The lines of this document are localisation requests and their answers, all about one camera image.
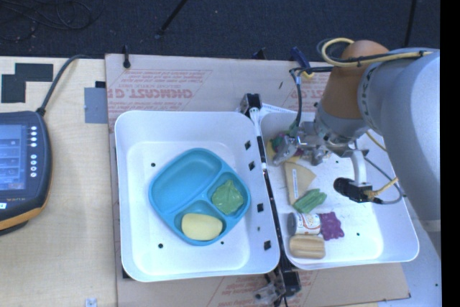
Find pale yellow cheese wedge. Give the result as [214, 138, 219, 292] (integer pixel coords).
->
[283, 161, 318, 206]

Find purple and green toy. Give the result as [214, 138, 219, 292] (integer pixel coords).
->
[270, 132, 289, 151]

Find green lettuce leaf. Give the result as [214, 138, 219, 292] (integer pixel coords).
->
[211, 179, 244, 216]

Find yellow toy food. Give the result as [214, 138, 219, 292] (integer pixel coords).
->
[266, 139, 305, 165]

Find black cylinder on white bracket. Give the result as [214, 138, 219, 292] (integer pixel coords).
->
[333, 150, 374, 204]

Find white plastic tray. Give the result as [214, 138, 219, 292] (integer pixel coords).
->
[114, 109, 282, 283]
[259, 111, 420, 271]

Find white paper slip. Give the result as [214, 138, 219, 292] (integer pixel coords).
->
[260, 103, 300, 116]

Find green bean bundle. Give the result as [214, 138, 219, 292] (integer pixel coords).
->
[292, 188, 328, 214]

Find purple grapes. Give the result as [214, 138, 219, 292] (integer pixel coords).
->
[318, 211, 345, 242]

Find beige ridged bread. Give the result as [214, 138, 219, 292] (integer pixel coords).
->
[288, 234, 327, 260]

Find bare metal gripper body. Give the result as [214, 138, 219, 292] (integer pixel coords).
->
[291, 121, 339, 156]

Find blue divided plate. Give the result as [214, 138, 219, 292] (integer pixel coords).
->
[147, 147, 252, 247]

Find brown cardboard board red print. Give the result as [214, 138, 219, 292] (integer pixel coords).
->
[103, 52, 412, 307]

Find small white and orange can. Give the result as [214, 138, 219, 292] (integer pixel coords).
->
[286, 211, 322, 237]

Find thin black and white rod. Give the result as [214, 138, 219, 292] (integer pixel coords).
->
[250, 106, 288, 274]

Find black block with thin wires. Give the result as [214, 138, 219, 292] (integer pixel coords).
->
[264, 269, 301, 300]
[240, 93, 262, 116]

